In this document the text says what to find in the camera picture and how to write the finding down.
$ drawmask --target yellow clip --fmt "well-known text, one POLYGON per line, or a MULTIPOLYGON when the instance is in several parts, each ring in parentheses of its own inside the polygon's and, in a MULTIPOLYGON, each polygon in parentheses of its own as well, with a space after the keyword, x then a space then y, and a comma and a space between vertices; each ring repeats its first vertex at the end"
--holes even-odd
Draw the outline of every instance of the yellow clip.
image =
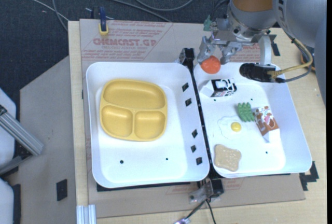
POLYGON ((100 23, 98 25, 99 25, 99 33, 100 33, 100 35, 103 35, 103 36, 107 35, 108 34, 108 26, 107 26, 107 24, 106 24, 106 31, 102 31, 102 26, 100 25, 100 23))

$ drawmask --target white wire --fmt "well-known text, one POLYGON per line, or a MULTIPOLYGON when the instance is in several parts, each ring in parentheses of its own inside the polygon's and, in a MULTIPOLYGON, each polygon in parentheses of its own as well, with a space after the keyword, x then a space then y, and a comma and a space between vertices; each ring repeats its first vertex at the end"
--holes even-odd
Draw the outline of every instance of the white wire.
MULTIPOLYGON (((54 10, 53 8, 51 8, 50 6, 44 4, 44 3, 41 2, 41 1, 38 1, 38 0, 31 0, 31 1, 34 1, 34 2, 36 2, 36 3, 39 3, 39 4, 41 4, 41 5, 45 6, 45 7, 47 7, 48 9, 50 9, 50 10, 52 10, 52 11, 55 12, 55 10, 54 10)), ((62 14, 60 14, 60 13, 59 13, 59 16, 62 17, 63 19, 65 19, 66 21, 69 21, 68 18, 66 18, 64 15, 62 15, 62 14)))

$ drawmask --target yellow plate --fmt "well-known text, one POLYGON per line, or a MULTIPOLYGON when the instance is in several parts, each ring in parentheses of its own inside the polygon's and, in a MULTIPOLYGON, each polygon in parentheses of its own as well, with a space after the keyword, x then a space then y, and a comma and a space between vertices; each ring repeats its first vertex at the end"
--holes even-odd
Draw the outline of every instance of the yellow plate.
POLYGON ((167 123, 167 98, 156 84, 114 79, 103 87, 100 123, 113 137, 152 141, 163 135, 167 123))

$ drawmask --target white tray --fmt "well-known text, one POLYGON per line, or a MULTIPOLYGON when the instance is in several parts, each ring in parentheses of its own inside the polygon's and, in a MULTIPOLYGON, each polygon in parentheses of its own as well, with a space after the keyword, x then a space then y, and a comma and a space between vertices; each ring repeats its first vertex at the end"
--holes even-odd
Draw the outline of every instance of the white tray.
POLYGON ((177 63, 96 62, 86 72, 92 172, 106 188, 200 181, 210 165, 189 70, 177 63), (103 86, 128 78, 154 83, 167 97, 165 133, 151 142, 107 135, 99 121, 103 86))
POLYGON ((237 91, 231 96, 209 97, 200 93, 214 169, 227 178, 306 172, 312 164, 311 155, 287 84, 246 79, 239 73, 241 64, 227 63, 216 74, 205 73, 199 65, 194 70, 198 90, 211 79, 232 78, 237 87, 237 91), (247 102, 252 110, 270 107, 280 128, 274 131, 270 142, 262 137, 255 122, 243 122, 238 117, 238 103, 247 102), (220 125, 227 122, 231 124, 233 121, 240 122, 241 132, 228 132, 220 125), (215 165, 214 149, 217 144, 241 152, 242 157, 236 171, 215 165))

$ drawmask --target yellow ball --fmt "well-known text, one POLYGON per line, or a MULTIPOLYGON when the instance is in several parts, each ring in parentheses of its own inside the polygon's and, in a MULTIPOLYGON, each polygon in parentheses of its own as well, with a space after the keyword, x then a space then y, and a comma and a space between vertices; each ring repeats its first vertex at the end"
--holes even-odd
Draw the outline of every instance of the yellow ball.
POLYGON ((233 122, 230 127, 234 132, 239 132, 241 130, 241 125, 239 122, 233 122))

